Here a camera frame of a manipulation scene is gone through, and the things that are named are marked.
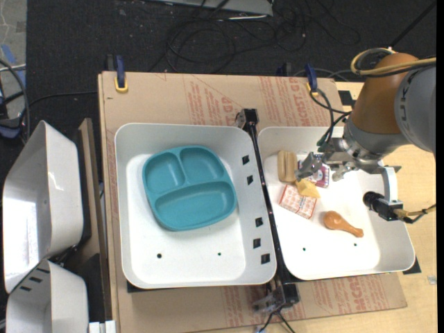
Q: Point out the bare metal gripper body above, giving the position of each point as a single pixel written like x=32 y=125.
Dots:
x=350 y=158

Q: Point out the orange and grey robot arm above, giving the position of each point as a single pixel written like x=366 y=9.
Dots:
x=381 y=99

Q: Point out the thin black rod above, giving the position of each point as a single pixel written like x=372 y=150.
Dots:
x=268 y=203

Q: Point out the pink and white carton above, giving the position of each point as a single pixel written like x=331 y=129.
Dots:
x=323 y=178

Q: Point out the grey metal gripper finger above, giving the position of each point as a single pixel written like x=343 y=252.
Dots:
x=341 y=173
x=308 y=166

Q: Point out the brown chicken drumstick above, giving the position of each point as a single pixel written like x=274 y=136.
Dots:
x=336 y=221

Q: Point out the red and white packet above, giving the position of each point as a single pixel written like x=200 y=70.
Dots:
x=296 y=203

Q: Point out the tan hot dog bun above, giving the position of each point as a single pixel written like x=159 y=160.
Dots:
x=286 y=165

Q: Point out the brown cardboard board red print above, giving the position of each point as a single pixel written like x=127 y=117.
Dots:
x=166 y=99

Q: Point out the yellow cheese wedge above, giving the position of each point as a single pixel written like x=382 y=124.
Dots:
x=308 y=188

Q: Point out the black cylinder on white bracket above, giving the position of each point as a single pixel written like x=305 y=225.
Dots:
x=379 y=205

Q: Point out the blue divided plate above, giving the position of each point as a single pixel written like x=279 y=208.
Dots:
x=189 y=189

